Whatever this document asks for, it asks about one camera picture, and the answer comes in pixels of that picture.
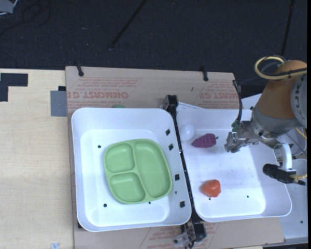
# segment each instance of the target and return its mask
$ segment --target white round object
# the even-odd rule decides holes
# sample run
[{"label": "white round object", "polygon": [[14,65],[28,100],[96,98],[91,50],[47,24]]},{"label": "white round object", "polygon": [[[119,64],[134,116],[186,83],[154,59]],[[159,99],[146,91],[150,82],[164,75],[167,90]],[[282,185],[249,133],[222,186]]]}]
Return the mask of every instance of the white round object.
[{"label": "white round object", "polygon": [[181,141],[188,141],[196,134],[196,129],[192,124],[185,124],[180,128]]}]

